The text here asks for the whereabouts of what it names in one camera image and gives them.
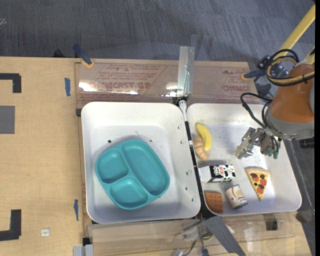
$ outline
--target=toy croissant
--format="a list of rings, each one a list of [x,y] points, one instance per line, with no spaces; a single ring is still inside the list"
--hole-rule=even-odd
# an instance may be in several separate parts
[[[192,138],[193,141],[193,147],[195,153],[200,157],[202,160],[207,161],[209,159],[209,156],[207,152],[205,151],[204,143],[200,136],[194,136]]]

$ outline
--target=dark floor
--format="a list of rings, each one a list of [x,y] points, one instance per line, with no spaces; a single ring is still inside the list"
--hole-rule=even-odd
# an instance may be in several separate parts
[[[177,60],[194,46],[196,60],[245,61],[252,70],[276,52],[312,0],[0,0],[0,56],[74,57],[81,44],[94,58]],[[304,58],[315,24],[293,48]],[[315,255],[315,151],[290,147],[308,191],[303,226]]]

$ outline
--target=wooden table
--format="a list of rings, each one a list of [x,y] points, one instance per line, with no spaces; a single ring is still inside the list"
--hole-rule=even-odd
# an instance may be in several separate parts
[[[12,93],[11,80],[0,80],[0,106],[15,106],[14,134],[0,134],[0,231],[10,229],[11,210],[21,210],[21,236],[0,241],[0,255],[72,255],[73,246],[82,244],[77,62],[75,58],[0,57],[0,73],[22,77],[21,93]],[[70,79],[71,96],[66,95],[65,78]],[[257,250],[263,255],[310,255],[301,224],[294,218],[292,223],[294,237],[240,245],[248,255],[257,255]],[[50,228],[49,236],[42,236],[45,228]],[[226,252],[219,245],[210,251]]]

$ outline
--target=gray square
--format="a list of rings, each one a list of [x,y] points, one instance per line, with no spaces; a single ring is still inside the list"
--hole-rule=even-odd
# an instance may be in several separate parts
[[[0,106],[0,134],[15,133],[15,106]]]

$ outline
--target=white plastic tray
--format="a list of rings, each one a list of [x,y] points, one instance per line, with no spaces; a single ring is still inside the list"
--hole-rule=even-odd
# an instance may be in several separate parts
[[[92,102],[81,112],[86,181],[86,206],[97,223],[187,219],[201,202],[186,127],[180,109],[168,103]],[[97,158],[130,139],[150,145],[170,177],[168,190],[136,210],[117,207],[95,172]]]
[[[259,118],[263,106],[250,105],[250,107],[255,116]],[[204,162],[197,157],[198,166],[234,165],[236,174],[234,183],[240,185],[248,200],[248,205],[233,210],[225,194],[229,183],[201,182],[204,191],[216,191],[222,194],[223,213],[214,212],[216,215],[236,216],[291,212],[301,206],[301,194],[283,143],[277,160],[262,155],[258,147],[254,147],[254,155],[248,158],[237,159],[234,156],[235,149],[241,143],[248,128],[258,128],[258,125],[240,104],[192,104],[187,109],[187,117],[192,136],[199,135],[196,123],[206,125],[212,135],[212,148],[208,152],[209,161]],[[260,167],[271,172],[261,201],[245,173],[247,167]]]

